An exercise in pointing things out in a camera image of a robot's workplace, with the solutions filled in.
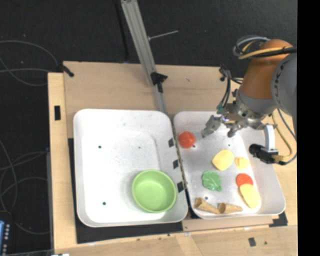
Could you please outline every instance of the black background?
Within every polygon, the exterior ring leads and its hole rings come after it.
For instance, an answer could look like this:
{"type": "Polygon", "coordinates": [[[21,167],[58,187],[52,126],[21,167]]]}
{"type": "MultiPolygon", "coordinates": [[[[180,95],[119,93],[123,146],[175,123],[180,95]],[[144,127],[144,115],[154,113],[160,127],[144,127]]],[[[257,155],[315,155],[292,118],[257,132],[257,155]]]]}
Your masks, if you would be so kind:
{"type": "MultiPolygon", "coordinates": [[[[297,46],[298,0],[140,0],[139,7],[150,37],[179,31],[150,42],[156,64],[225,64],[234,77],[243,77],[249,62],[238,60],[232,54],[240,37],[278,38],[297,46]]],[[[138,63],[122,10],[121,15],[128,59],[112,0],[0,0],[0,41],[20,40],[40,45],[60,64],[62,61],[138,63]]],[[[32,46],[0,43],[0,56],[11,69],[56,70],[53,60],[32,46]]],[[[15,74],[29,83],[47,81],[43,72],[15,74]]],[[[50,147],[46,86],[26,86],[7,72],[0,72],[0,139],[11,160],[50,147]]],[[[8,164],[1,150],[0,167],[8,164]]],[[[46,158],[41,156],[16,167],[15,171],[18,180],[34,176],[46,178],[46,158]]],[[[1,190],[12,183],[13,177],[8,171],[1,190]]],[[[7,206],[13,197],[13,189],[3,197],[7,206]]],[[[20,183],[12,214],[16,222],[30,231],[49,230],[47,184],[36,179],[20,183]]],[[[20,229],[15,234],[16,253],[51,247],[49,235],[31,235],[20,229]]]]}

